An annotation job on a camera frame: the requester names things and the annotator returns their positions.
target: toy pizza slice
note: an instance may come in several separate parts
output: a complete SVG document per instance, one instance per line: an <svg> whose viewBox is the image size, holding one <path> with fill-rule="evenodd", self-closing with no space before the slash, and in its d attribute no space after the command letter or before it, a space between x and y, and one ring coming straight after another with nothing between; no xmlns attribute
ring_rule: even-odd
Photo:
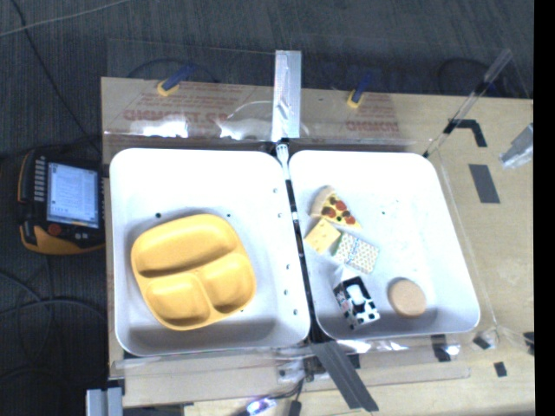
<svg viewBox="0 0 555 416"><path fill-rule="evenodd" d="M362 228L347 204L336 194L332 186L325 186L316 196L310 209L313 218L325 218L330 222L350 228Z"/></svg>

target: blue and yellow clamp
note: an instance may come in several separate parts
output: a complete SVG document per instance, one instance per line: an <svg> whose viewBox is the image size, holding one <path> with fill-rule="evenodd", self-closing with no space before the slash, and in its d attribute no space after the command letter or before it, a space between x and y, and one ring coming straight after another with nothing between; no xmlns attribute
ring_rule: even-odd
<svg viewBox="0 0 555 416"><path fill-rule="evenodd" d="M179 68L174 74L158 84L158 94L164 97L173 94L180 88L180 82L188 79L196 69L197 66L192 64Z"/></svg>
<svg viewBox="0 0 555 416"><path fill-rule="evenodd" d="M356 89L353 89L349 93L349 98L347 99L347 105L350 107L358 107L362 101L362 93L366 90L370 81L372 80L372 73L368 71L364 77L358 82Z"/></svg>

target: tan disc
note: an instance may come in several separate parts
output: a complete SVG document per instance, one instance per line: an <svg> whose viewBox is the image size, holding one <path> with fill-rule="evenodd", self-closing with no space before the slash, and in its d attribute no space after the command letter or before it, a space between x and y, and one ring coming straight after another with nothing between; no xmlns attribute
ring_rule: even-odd
<svg viewBox="0 0 555 416"><path fill-rule="evenodd" d="M388 299L395 312L403 317L418 317L426 311L424 292L408 279L394 282L389 287Z"/></svg>

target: table surface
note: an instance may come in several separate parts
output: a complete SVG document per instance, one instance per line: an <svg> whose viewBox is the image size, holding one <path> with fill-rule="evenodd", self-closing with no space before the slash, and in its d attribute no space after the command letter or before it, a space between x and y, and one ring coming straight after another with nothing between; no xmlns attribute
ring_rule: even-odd
<svg viewBox="0 0 555 416"><path fill-rule="evenodd" d="M141 82L102 80L105 131L119 113L118 110L128 107L129 100L133 99L129 95L123 105L118 105L114 94L121 94L122 89L124 93L128 91L130 94L140 91L144 87ZM307 100L304 103L310 103L311 97L319 101L324 97L342 100L344 94L338 91L311 92L304 97ZM377 100L382 105L384 101L388 104L387 121L400 125L403 134L418 137L422 144L426 144L443 130L449 116L456 112L465 99L437 95L381 94ZM313 113L312 117L317 118L317 107ZM533 101L481 98L469 116L479 122L487 146L478 147L471 130L457 129L430 161L448 177L449 184L445 189L450 190L448 195L454 200L451 213L460 224L457 230L459 239L464 241L462 246L467 261L479 273L479 285L474 286L484 294L491 306L493 325L499 339L495 348L471 349L460 366L457 365L458 361L452 362L454 368L460 371L451 375L447 373L446 380L427 380L425 376L422 376L422 380L394 378L393 370L392 377L388 379L386 370L376 370L383 377L376 380L376 385L370 386L369 391L382 415L499 415L533 413L535 409L534 356L522 338L524 332L534 331L532 162L516 168L504 168L500 163L500 154L506 152L520 132L533 122ZM119 149L133 145L133 139L129 137L124 144L110 142L113 138L105 135L105 163L109 163ZM469 165L488 167L499 195L499 203L480 202ZM108 332L112 364L123 359L123 350L114 333L114 266L109 242L109 189L106 198ZM506 369L506 375L498 375L495 366L500 362ZM195 379L194 374L183 373L183 368L177 365L161 367L158 371L158 367L152 365L150 374L134 374L131 369L128 370L131 373L125 379L124 407L162 406L193 400L194 405L184 410L187 415L232 415L242 411L254 399L245 394L247 397L213 400L209 393L197 389L203 385L202 380L197 380L199 376ZM221 382L212 388L219 389L219 396L225 396L225 384L229 382L241 380L245 384L264 384L267 371L266 367L260 367L252 371L243 370L241 375L230 369L214 373L213 377ZM317 384L307 385L299 400L303 405L303 416L365 413L363 410L349 409L336 389L318 390ZM277 406L265 414L285 415L289 402L279 400Z"/></svg>

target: yellow plate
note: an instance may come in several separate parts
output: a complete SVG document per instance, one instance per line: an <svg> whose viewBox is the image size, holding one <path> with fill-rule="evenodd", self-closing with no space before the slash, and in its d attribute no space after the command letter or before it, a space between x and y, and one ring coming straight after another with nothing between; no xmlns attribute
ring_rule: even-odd
<svg viewBox="0 0 555 416"><path fill-rule="evenodd" d="M131 266L153 315L168 328L188 330L243 309L256 277L237 233L223 218L198 214L143 232Z"/></svg>

